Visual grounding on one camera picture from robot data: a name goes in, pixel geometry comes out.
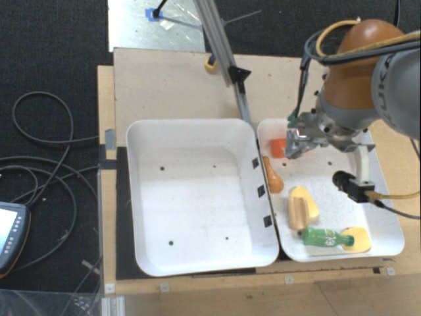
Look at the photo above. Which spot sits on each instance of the yellow rounded slice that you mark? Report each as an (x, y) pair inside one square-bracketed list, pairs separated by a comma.
[(360, 240)]

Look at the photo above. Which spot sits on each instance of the yellow wedge slice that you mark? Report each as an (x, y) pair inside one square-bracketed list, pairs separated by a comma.
[(310, 206)]

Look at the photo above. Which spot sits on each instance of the orange-red cube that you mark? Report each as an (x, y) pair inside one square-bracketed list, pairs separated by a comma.
[(278, 147)]

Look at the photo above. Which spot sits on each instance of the green plastic bottle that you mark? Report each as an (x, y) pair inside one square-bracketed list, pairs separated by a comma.
[(320, 236)]

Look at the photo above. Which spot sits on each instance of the white plastic tray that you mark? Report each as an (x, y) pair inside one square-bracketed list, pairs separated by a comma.
[(342, 216), (197, 199)]

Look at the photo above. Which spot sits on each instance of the black cylinder on white bracket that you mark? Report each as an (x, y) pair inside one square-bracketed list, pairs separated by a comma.
[(353, 186)]

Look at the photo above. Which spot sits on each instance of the orange carrot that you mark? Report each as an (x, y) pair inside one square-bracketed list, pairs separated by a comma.
[(274, 180)]

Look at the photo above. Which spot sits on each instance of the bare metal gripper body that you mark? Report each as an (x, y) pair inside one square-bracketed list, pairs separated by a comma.
[(320, 128)]

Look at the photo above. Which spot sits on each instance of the pale wood board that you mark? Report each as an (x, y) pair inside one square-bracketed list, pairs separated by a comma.
[(171, 87)]

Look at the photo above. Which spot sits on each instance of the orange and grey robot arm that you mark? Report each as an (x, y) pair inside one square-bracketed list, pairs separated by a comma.
[(356, 74)]

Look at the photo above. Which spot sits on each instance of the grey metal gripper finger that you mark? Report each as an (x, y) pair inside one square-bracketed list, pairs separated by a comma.
[(291, 148), (304, 146)]

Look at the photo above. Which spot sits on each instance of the tan bread bun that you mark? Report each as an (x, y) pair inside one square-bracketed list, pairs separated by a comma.
[(297, 214)]

